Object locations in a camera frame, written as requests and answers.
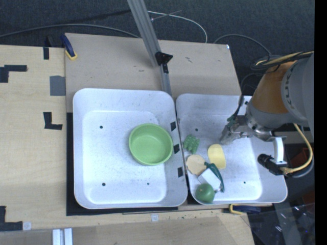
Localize tan toy biscuit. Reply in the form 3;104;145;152
185;154;208;176

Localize green toy apple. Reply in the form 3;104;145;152
195;183;216;204

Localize yellow toy cheese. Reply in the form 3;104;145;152
206;143;227;170

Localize green bowl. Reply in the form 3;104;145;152
128;122;174;166

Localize white plastic tray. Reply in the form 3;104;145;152
175;93;289;206
72;87;189;210

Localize brown cardboard board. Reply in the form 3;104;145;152
64;32;273;212

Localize black cylinder on white bracket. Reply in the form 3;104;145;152
257;136;289;176

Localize green toy grapes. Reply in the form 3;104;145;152
182;134;201;155

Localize dark green curved piece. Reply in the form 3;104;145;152
204;161;226;193

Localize white carton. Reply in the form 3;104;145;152
197;168;222;191

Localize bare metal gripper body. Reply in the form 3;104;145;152
227;114;276;141

